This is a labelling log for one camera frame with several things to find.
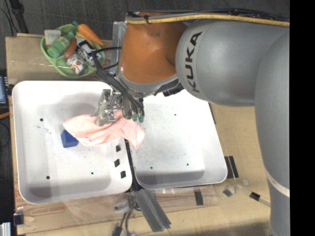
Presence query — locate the yellow banana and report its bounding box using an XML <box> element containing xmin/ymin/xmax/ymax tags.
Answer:
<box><xmin>75</xmin><ymin>31</ymin><xmax>95</xmax><ymax>48</ymax></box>

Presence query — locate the orange carrot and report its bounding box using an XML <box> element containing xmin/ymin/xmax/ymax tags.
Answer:
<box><xmin>71</xmin><ymin>20</ymin><xmax>105</xmax><ymax>47</ymax></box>

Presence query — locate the blue cube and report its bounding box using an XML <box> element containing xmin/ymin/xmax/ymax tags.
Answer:
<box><xmin>60</xmin><ymin>129</ymin><xmax>80</xmax><ymax>148</ymax></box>

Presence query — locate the green divided plate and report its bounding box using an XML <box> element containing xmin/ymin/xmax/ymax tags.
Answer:
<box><xmin>40</xmin><ymin>24</ymin><xmax>106</xmax><ymax>79</ymax></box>

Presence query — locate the brown cardboard board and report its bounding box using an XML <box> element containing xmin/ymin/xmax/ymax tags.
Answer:
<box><xmin>4</xmin><ymin>32</ymin><xmax>271</xmax><ymax>236</ymax></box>

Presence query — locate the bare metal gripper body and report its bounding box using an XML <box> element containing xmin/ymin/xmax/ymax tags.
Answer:
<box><xmin>98</xmin><ymin>88</ymin><xmax>145</xmax><ymax>120</ymax></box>

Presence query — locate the green bottle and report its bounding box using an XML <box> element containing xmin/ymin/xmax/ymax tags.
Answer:
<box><xmin>47</xmin><ymin>30</ymin><xmax>77</xmax><ymax>59</ymax></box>

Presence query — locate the white can with red print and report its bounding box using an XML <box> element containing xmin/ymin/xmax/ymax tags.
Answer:
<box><xmin>65</xmin><ymin>53</ymin><xmax>89</xmax><ymax>76</ymax></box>

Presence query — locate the pink cloth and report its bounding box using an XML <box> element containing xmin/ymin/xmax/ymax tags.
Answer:
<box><xmin>62</xmin><ymin>110</ymin><xmax>146</xmax><ymax>149</ymax></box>

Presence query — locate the white packet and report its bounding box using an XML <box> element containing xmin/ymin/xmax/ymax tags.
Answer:
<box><xmin>44</xmin><ymin>29</ymin><xmax>62</xmax><ymax>50</ymax></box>

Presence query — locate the white plastic tray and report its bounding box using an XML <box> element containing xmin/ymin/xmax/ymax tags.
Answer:
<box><xmin>127</xmin><ymin>89</ymin><xmax>228</xmax><ymax>190</ymax></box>
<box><xmin>11</xmin><ymin>80</ymin><xmax>133</xmax><ymax>205</ymax></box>

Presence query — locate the brown sausage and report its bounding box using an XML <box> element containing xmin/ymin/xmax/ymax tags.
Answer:
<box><xmin>64</xmin><ymin>36</ymin><xmax>78</xmax><ymax>59</ymax></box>

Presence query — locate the black and white carton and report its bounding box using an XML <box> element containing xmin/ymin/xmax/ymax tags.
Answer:
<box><xmin>75</xmin><ymin>40</ymin><xmax>103</xmax><ymax>67</ymax></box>

